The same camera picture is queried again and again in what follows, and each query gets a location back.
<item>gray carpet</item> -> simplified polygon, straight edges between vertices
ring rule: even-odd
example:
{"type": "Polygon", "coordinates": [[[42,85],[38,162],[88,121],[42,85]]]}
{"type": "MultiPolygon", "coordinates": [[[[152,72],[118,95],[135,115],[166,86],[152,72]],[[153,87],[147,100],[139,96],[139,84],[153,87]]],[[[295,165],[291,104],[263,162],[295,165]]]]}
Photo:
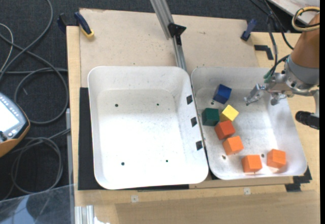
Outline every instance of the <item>gray carpet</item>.
{"type": "MultiPolygon", "coordinates": [[[[78,8],[97,8],[153,12],[149,0],[50,0],[53,4],[54,20],[46,35],[30,50],[51,62],[57,68],[67,68],[65,35],[58,29],[56,19],[65,13],[69,23],[75,24],[73,13],[78,8]]],[[[257,25],[254,31],[267,31],[266,14],[254,6],[249,0],[167,0],[172,14],[209,16],[221,18],[245,19],[255,18],[257,25]]],[[[275,9],[286,29],[289,16],[275,9]]],[[[8,26],[15,43],[22,47],[28,46],[45,28],[50,16],[44,0],[0,0],[0,23],[8,26]]],[[[8,32],[0,26],[0,32],[9,37],[8,32]]],[[[10,46],[0,39],[0,67],[4,63],[10,46]]],[[[36,70],[44,64],[24,54],[10,66],[10,71],[36,70]]],[[[0,82],[0,92],[13,98],[16,87],[22,76],[5,75],[0,82]]],[[[49,120],[64,109],[65,93],[60,80],[54,73],[35,75],[27,80],[18,94],[18,103],[30,119],[36,121],[49,120]]],[[[66,119],[61,117],[54,123],[45,126],[33,125],[29,137],[49,137],[66,128],[66,119]]],[[[55,142],[60,147],[63,159],[63,175],[57,186],[68,184],[68,162],[66,137],[59,137],[55,142]]],[[[10,169],[17,153],[10,153],[0,158],[0,200],[12,185],[10,169]]],[[[41,191],[51,185],[58,167],[57,156],[46,145],[39,145],[24,153],[17,175],[17,183],[31,191],[41,191]]],[[[14,188],[9,196],[17,197],[24,193],[14,188]]]]}

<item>green cube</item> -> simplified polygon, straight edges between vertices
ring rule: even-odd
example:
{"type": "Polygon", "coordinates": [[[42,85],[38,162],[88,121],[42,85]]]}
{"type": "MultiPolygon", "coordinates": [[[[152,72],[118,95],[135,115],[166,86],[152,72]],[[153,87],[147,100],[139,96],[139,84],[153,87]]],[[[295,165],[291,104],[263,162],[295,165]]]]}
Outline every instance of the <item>green cube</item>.
{"type": "Polygon", "coordinates": [[[216,126],[219,123],[219,110],[215,108],[206,108],[202,112],[202,124],[216,126]]]}

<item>white tray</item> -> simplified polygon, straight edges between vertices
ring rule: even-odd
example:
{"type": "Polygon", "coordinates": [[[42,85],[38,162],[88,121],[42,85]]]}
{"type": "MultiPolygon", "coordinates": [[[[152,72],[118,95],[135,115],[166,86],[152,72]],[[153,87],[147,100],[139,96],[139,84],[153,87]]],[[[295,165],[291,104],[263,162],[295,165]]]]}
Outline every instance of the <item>white tray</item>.
{"type": "Polygon", "coordinates": [[[192,126],[197,111],[194,101],[188,102],[192,90],[184,70],[96,67],[88,88],[99,185],[123,189],[206,178],[208,164],[204,149],[197,150],[202,135],[199,123],[192,126]]]}
{"type": "Polygon", "coordinates": [[[226,155],[214,127],[204,126],[201,122],[209,166],[212,173],[224,180],[296,176],[305,173],[307,161],[291,115],[287,100],[281,100],[276,106],[270,104],[271,95],[246,106],[244,97],[248,96],[256,83],[263,83],[264,68],[220,68],[202,67],[193,71],[191,79],[199,118],[205,108],[216,108],[220,112],[227,106],[233,106],[239,115],[233,125],[234,135],[242,139],[244,149],[234,155],[226,155]],[[216,87],[223,84],[232,89],[226,104],[212,100],[216,87]],[[266,165],[267,153],[271,149],[286,152],[286,166],[276,169],[266,165]],[[241,158],[248,154],[259,154],[263,168],[258,172],[244,173],[241,158]]]}

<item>orange cube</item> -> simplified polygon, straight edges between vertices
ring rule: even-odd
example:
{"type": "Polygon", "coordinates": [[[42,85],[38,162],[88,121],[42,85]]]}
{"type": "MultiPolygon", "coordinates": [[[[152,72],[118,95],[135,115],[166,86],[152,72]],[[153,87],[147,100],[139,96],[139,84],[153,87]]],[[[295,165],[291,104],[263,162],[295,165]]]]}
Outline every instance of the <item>orange cube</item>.
{"type": "Polygon", "coordinates": [[[222,143],[222,145],[226,155],[238,153],[244,149],[242,140],[240,139],[239,136],[229,137],[222,143]]]}
{"type": "Polygon", "coordinates": [[[272,149],[267,155],[267,165],[274,168],[281,168],[286,164],[285,152],[272,149]]]}
{"type": "Polygon", "coordinates": [[[242,166],[245,173],[254,173],[262,169],[261,158],[258,154],[250,154],[242,158],[242,166]]]}
{"type": "Polygon", "coordinates": [[[236,130],[231,122],[231,120],[227,120],[224,122],[219,122],[215,127],[214,130],[219,138],[219,140],[228,138],[232,136],[236,130]]]}

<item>yellow cube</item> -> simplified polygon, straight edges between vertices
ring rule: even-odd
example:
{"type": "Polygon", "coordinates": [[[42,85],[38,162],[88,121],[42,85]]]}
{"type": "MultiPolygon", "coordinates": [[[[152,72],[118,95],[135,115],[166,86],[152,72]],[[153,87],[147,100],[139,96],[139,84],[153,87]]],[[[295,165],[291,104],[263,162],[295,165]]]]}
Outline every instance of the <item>yellow cube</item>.
{"type": "Polygon", "coordinates": [[[220,114],[220,122],[227,120],[234,121],[238,116],[239,112],[234,109],[231,105],[227,105],[223,112],[220,114]]]}

